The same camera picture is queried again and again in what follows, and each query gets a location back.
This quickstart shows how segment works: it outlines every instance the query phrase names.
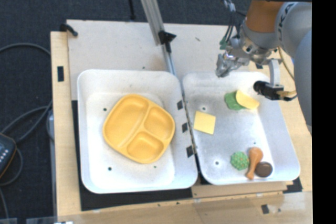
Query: wooden table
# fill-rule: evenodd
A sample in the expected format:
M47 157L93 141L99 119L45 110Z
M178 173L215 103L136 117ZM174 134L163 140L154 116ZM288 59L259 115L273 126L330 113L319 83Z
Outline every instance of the wooden table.
M80 21L75 20L69 21L69 23L74 28L81 24ZM111 23L121 24L123 27L146 27L143 23ZM195 44L203 41L204 43L199 46L205 46L212 42L215 42L214 46L217 46L220 39L216 35L222 35L226 28L223 26L167 24L166 30L177 34L178 37L181 37L180 40L189 38L195 42L196 39ZM148 40L152 39L149 31L143 34ZM261 183L253 189L247 185L213 186L201 185L197 182L192 187L193 198L191 199L81 211L71 110L69 37L66 32L53 31L50 39L53 75L56 203L59 221L110 223L111 218L113 218L113 223L125 223L127 220L131 220L133 223L148 223L156 220L160 223L174 223L174 221L217 223L216 221L223 218L233 222L234 220L241 221L244 219L251 221L255 219L258 222L260 218L266 217L269 219L269 223L273 223L272 218L274 218L274 223L278 223L276 219L277 221L279 219L290 220L293 223L312 222L312 141L297 99L291 102L280 102L280 107L300 162L300 181L303 192L283 194L282 191L286 190L287 186L293 184L293 182ZM173 41L173 51L178 48L179 42L178 39ZM212 63L212 66L207 68L214 71L216 58L217 54L213 55L213 59L207 59ZM268 74L268 68L257 70L254 64L250 64L248 69ZM294 82L283 65L280 66L280 69L281 83L285 85L285 89L294 89ZM59 77L60 70L63 71L63 78Z

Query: chicken leg toy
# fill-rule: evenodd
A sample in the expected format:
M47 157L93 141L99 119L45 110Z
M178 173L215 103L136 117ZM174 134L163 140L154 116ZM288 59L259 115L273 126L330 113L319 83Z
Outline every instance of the chicken leg toy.
M262 153L261 149L258 147L252 147L249 152L248 156L250 158L250 167L246 174L247 178L253 179L254 178L254 171L258 163L260 163L261 159L263 158L264 154Z

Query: yellow square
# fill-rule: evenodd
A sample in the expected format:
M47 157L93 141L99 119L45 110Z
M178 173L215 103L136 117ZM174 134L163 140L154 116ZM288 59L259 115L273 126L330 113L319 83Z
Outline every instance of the yellow square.
M214 134L216 117L210 114L196 111L194 120L194 129L207 133Z

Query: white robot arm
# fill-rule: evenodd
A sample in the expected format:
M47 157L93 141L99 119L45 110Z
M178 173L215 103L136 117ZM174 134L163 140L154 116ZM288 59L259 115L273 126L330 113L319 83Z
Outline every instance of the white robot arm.
M230 0L225 4L235 9ZM245 19L237 27L237 35L229 34L222 40L224 53L218 55L216 69L218 77L225 77L250 61L268 65L270 82L258 81L254 89L269 99L289 101L293 98L276 78L276 64L281 60L270 58L272 51L284 50L294 63L296 94L310 132L311 24L312 0L252 0Z

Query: white tray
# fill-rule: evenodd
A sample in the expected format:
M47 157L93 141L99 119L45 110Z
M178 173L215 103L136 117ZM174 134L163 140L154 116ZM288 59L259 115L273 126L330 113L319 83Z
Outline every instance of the white tray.
M182 189L192 186L198 171L179 80L164 71L86 70L78 77L78 118L81 177L94 193ZM129 93L140 94L162 106L176 124L174 137L161 158L139 164L112 149L103 139L102 126L117 101Z
M187 74L183 79L185 101L191 125L196 111L216 116L215 131L209 135L192 129L199 166L204 178L214 185L247 184L253 182L290 181L300 173L300 165L277 101L257 95L253 84L269 81L259 72L231 72L219 79L215 72ZM256 110L230 110L224 95L241 90L260 102ZM247 170L238 171L230 164L237 151L248 154L257 146L270 162L273 173L266 178L249 180Z

